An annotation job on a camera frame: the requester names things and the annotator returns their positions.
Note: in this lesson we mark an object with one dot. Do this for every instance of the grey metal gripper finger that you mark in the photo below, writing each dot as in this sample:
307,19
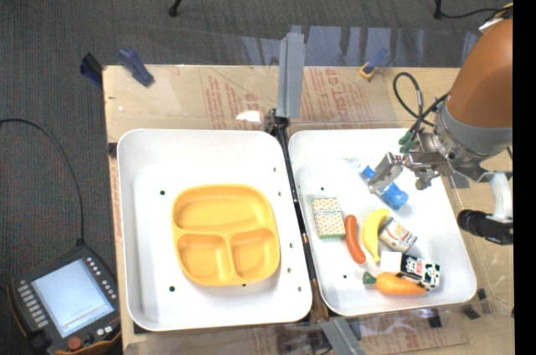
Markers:
377,185
389,167

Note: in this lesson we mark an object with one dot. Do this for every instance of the brown cardboard board red print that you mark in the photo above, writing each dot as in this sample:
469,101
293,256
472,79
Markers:
188,102

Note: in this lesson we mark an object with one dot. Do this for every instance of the orange carrot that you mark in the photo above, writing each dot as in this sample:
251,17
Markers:
398,284

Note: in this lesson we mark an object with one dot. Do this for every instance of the yellow and green packet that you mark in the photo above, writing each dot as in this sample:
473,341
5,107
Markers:
328,218

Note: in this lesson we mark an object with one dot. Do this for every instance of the yellow divided plate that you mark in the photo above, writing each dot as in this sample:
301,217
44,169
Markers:
226,236

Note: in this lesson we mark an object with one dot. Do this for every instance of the clear bottle with blue cap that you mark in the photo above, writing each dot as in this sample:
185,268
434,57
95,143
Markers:
395,196

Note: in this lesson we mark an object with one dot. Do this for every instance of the small white printed can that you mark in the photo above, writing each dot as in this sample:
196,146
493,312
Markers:
398,237

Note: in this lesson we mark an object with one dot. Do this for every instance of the orange sausage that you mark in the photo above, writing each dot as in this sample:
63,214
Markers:
354,240

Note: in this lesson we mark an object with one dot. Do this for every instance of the white plastic tray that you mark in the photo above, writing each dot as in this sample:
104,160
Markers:
151,161
335,161

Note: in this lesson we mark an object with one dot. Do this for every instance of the black and white milk carton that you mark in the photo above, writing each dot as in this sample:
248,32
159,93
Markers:
421,270

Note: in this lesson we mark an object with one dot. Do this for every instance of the yellow banana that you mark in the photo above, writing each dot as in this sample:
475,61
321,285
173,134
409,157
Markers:
372,232

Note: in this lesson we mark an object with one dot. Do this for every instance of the black cylinder on white bracket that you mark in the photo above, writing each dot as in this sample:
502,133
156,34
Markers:
481,224

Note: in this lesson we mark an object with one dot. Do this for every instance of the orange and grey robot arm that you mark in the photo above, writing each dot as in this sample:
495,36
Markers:
481,94

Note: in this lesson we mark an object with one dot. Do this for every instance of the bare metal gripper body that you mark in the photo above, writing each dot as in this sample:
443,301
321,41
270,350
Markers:
435,158

